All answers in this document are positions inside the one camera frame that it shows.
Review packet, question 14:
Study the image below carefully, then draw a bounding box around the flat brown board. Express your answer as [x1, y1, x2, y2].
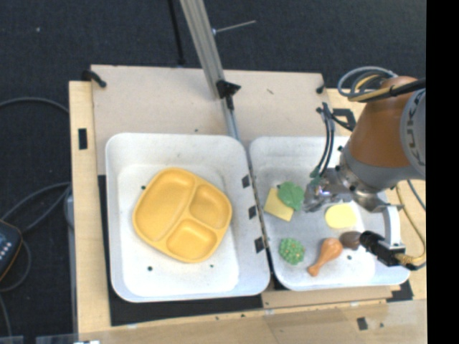
[89, 64, 403, 310]

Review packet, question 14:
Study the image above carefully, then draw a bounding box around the yellow toy cheese slice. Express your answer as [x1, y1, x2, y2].
[262, 187, 295, 223]

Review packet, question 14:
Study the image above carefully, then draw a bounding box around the pale yellow round toy food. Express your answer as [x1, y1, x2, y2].
[324, 202, 359, 230]

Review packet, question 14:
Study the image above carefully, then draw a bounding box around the orange-brown toy chicken drumstick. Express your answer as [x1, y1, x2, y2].
[306, 237, 344, 278]

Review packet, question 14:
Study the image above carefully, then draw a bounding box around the yellow divided plate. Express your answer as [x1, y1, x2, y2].
[131, 166, 234, 264]

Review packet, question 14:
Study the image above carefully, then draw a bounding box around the thin black rod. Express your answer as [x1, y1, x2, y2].
[246, 145, 275, 276]

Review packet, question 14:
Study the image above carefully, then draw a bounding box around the green toy broccoli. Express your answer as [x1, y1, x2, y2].
[278, 237, 307, 266]

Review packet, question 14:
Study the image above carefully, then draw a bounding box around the black cylinder on white bracket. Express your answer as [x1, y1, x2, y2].
[359, 204, 408, 267]

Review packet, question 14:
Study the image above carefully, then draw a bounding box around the white plastic tray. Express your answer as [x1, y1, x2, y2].
[104, 131, 271, 304]
[247, 135, 412, 292]

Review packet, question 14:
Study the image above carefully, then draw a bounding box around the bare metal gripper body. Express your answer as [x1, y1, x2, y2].
[303, 168, 391, 214]

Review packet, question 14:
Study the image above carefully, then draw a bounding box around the green toy lettuce leaf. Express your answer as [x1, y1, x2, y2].
[277, 181, 306, 213]

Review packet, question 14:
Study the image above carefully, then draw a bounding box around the brown rounded toy food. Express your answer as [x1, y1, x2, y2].
[339, 230, 364, 252]

